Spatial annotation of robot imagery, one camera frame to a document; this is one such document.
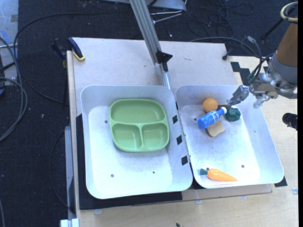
toy carrot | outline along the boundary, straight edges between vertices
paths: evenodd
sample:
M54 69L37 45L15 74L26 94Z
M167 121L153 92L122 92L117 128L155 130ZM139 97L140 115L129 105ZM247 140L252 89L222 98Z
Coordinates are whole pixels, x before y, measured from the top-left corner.
M209 179L216 180L216 181L224 181L224 182L238 181L233 176L231 176L223 171L220 171L218 169L213 169L213 168L211 168L207 171L207 176L209 177Z

blue bottle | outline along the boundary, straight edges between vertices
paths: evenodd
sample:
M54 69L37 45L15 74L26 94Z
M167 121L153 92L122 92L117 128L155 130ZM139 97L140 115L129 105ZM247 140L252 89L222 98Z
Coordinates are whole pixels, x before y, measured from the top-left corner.
M198 119L198 126L200 129L206 129L208 126L214 124L217 122L221 115L224 115L227 113L227 109L225 107L221 107L217 111L210 111L207 114L205 114L203 117L200 117Z

bread slice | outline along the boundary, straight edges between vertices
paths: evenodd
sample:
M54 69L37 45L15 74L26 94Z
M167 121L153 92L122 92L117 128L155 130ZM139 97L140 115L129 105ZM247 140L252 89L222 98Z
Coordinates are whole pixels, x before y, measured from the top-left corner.
M215 137L224 131L225 131L225 127L220 120L208 126L208 128L206 129L206 132L210 137Z

dark carpet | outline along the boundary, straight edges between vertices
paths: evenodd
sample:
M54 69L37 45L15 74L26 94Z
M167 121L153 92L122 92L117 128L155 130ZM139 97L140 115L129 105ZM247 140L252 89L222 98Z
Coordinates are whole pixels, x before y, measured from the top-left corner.
M188 0L187 12L156 23L155 28L159 39L165 41L217 36L242 40L249 35L266 56L276 50L289 24L284 21L263 42L261 38L280 20L281 8L292 1L298 0ZM156 8L150 11L163 12ZM42 19L27 26L38 18ZM52 189L50 157L69 124L69 111L62 104L67 99L66 69L52 51L52 42L59 38L68 49L69 37L142 36L129 5L93 0L19 0L18 27L24 26L18 38L19 66L32 87L51 99L35 92L23 78L28 108L15 130L0 142L0 197L7 227L54 227L67 219L68 212ZM226 43L231 55L251 55L233 41L205 42ZM6 87L0 98L0 134L13 124L19 107L20 89ZM53 151L52 173L56 191L66 201L64 147L63 136Z

green plate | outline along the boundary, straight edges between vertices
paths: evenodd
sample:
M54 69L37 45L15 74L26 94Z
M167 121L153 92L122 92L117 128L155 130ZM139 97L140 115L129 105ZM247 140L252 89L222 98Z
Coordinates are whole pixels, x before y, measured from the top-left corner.
M109 109L113 142L127 152L163 149L169 142L169 124L164 108L150 99L120 99Z

